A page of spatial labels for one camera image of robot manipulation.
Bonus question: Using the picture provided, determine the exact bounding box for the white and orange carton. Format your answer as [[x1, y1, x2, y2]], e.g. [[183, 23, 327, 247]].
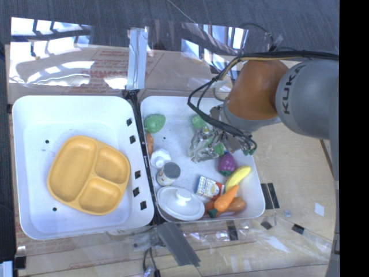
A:
[[194, 175, 226, 201]]

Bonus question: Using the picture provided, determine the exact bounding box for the white plastic tray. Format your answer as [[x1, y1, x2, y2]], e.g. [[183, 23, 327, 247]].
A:
[[140, 95, 266, 223], [11, 95, 155, 241]]

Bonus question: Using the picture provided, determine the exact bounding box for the small green toy vegetable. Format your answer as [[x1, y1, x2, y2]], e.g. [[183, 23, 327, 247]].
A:
[[191, 114, 208, 131]]

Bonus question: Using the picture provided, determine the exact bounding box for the brown sausage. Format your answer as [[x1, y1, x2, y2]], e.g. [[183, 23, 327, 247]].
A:
[[204, 196, 247, 215]]

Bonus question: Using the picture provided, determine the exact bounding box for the small orange toy food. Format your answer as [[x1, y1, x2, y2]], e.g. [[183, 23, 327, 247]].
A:
[[145, 133, 155, 156]]

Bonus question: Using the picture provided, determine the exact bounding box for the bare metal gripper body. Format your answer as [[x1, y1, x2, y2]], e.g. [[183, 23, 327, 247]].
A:
[[209, 104, 255, 155]]

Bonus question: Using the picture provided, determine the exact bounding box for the clear plastic bottle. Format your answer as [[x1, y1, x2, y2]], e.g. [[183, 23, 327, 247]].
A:
[[187, 125, 225, 164]]

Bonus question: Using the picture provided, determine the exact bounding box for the green broccoli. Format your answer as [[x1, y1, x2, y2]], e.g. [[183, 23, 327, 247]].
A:
[[143, 113, 167, 134]]

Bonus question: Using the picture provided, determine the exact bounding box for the yellow banana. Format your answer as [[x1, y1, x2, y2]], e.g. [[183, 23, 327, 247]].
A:
[[224, 166, 252, 193]]

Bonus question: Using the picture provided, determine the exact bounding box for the orange carrot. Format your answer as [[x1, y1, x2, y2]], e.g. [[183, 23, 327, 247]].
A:
[[208, 184, 240, 219]]

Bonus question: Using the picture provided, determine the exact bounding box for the small can with grey lid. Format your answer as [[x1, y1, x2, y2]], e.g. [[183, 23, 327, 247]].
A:
[[156, 162, 182, 187]]

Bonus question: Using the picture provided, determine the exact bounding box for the yellow divided plate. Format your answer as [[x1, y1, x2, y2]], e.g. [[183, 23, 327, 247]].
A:
[[47, 135, 131, 216]]

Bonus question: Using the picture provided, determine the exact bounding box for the brown cardboard board, red print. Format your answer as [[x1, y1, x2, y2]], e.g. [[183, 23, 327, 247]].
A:
[[5, 44, 332, 277]]

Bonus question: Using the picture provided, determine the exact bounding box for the white bowl with lid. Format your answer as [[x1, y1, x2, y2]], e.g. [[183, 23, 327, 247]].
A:
[[156, 185, 206, 222]]

